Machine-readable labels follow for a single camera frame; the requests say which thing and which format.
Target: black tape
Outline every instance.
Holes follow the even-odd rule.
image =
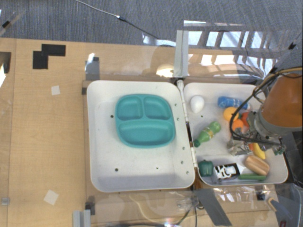
[[[127,22],[126,18],[122,17],[122,16],[119,16],[118,18],[119,20],[123,21],[123,22]]]
[[[288,49],[292,50],[293,48],[295,48],[297,45],[294,44],[293,42],[289,45]]]
[[[65,56],[66,46],[42,44],[42,51],[34,51],[33,69],[48,69],[48,56]]]
[[[2,25],[2,27],[3,27],[3,28],[6,28],[9,24],[10,24],[10,22],[9,22],[9,21],[6,21],[6,22]]]
[[[65,45],[42,44],[42,55],[45,56],[65,56]]]
[[[0,66],[3,65],[4,73],[9,73],[11,52],[0,52]]]
[[[263,191],[257,191],[256,196],[257,196],[258,201],[264,201],[265,200],[265,194],[264,194]]]
[[[41,51],[34,51],[33,69],[48,69],[48,56],[43,56]]]
[[[82,88],[82,95],[86,95],[86,92],[87,92],[87,88],[86,88],[86,87],[83,87],[83,88]]]

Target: bread roll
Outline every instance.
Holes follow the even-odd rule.
[[[245,166],[259,175],[266,176],[269,172],[269,165],[257,156],[248,156],[245,160]]]

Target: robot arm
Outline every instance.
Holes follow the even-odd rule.
[[[282,154],[285,150],[282,136],[302,130],[302,76],[294,73],[285,74],[295,70],[302,70],[302,67],[270,74],[243,102],[242,105],[277,79],[258,112],[249,113],[248,132],[242,134],[240,131],[233,131],[234,117],[231,118],[232,139],[228,142],[227,148],[233,155],[247,154],[250,151],[248,143],[258,143],[263,151],[272,148],[275,154]]]

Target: blue bottle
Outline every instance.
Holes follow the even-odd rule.
[[[220,108],[228,108],[228,107],[239,107],[243,102],[237,98],[232,98],[232,97],[226,97],[226,96],[221,96],[218,98],[218,106]],[[250,109],[250,105],[246,103],[243,106],[243,109]]]

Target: orange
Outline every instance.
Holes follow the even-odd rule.
[[[246,127],[249,127],[249,124],[247,123],[248,114],[249,114],[249,112],[242,113],[242,117],[241,117],[241,120],[243,121],[243,123]]]
[[[228,107],[224,110],[223,112],[223,117],[225,120],[230,121],[232,118],[233,113],[237,110],[237,108],[235,107]],[[237,120],[239,117],[239,113],[237,113],[237,115],[234,118],[234,121]]]
[[[234,122],[232,122],[232,130],[235,131],[237,128],[241,128],[241,131],[243,129],[244,123],[241,119],[237,119]]]

